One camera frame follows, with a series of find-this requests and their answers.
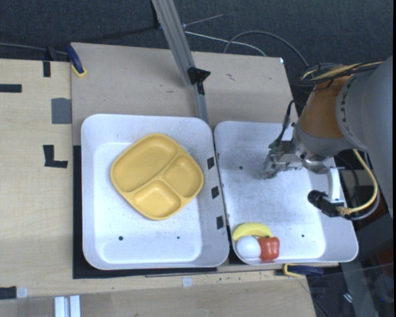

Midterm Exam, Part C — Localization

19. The black cylinder on white bracket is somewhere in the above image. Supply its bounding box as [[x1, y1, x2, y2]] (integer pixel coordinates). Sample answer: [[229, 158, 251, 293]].
[[307, 166, 347, 219]]

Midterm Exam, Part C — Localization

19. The yellow banana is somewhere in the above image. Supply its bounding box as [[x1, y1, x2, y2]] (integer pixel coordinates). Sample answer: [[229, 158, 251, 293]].
[[231, 222, 275, 243]]

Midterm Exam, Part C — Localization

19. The pale wood board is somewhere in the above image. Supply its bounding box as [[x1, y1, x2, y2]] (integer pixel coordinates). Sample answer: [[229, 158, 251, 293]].
[[70, 42, 339, 279]]

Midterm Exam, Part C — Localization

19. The orange bell pepper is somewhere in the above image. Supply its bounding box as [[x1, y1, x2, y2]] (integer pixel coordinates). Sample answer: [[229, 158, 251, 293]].
[[258, 236, 281, 263]]

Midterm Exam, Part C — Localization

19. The white plastic tray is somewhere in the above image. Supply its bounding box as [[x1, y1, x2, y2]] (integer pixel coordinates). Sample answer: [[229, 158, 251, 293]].
[[213, 120, 360, 267], [81, 112, 231, 271]]

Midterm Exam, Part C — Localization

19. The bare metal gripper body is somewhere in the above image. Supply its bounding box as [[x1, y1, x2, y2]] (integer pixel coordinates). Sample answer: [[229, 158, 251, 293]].
[[268, 140, 333, 175]]

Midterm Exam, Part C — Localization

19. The white egg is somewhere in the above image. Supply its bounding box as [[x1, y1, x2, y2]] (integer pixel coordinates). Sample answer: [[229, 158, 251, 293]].
[[235, 235, 263, 260]]

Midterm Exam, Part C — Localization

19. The yellow divided plate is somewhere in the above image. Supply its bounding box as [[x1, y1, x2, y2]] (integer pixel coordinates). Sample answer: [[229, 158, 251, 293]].
[[110, 132, 205, 222]]

